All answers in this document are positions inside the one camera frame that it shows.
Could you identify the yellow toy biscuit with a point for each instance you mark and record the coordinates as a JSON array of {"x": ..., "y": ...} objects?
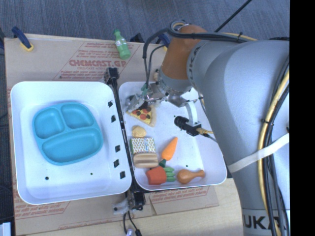
[{"x": 139, "y": 131}]

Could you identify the patterned small carton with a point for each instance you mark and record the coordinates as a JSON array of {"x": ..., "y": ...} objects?
[{"x": 143, "y": 145}]

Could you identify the orange and green toy vegetable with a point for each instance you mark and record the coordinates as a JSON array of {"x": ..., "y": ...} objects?
[{"x": 156, "y": 176}]

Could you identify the brown toy chicken drumstick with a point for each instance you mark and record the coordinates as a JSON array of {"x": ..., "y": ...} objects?
[{"x": 187, "y": 176}]

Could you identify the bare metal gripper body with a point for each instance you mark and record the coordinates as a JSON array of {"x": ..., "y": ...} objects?
[{"x": 157, "y": 95}]

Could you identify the green plastic bottle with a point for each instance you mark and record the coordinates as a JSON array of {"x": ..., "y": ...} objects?
[{"x": 122, "y": 47}]

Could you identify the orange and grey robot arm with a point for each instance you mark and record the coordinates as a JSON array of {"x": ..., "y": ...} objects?
[{"x": 231, "y": 87}]

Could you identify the thin black and white rod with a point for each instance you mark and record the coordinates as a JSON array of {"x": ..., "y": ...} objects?
[{"x": 122, "y": 131}]

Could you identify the blue divided plate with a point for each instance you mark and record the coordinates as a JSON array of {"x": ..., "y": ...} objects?
[{"x": 66, "y": 134}]

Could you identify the tan toy bread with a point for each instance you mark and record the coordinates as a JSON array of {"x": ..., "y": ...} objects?
[{"x": 145, "y": 160}]

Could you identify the black cylinder on white bracket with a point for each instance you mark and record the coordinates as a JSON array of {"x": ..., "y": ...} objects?
[{"x": 188, "y": 125}]

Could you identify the orange toy carrot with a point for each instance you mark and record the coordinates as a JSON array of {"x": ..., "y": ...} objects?
[{"x": 169, "y": 150}]

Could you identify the white plastic tray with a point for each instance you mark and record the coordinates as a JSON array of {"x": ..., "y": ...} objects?
[
  {"x": 69, "y": 185},
  {"x": 187, "y": 151}
]

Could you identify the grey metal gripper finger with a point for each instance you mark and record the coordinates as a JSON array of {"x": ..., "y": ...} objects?
[
  {"x": 143, "y": 105},
  {"x": 130, "y": 103}
]

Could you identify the brown cardboard board red print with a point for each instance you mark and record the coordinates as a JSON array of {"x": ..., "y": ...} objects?
[{"x": 61, "y": 60}]

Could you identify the toy pizza slice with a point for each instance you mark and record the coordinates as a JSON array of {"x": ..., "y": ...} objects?
[{"x": 145, "y": 115}]

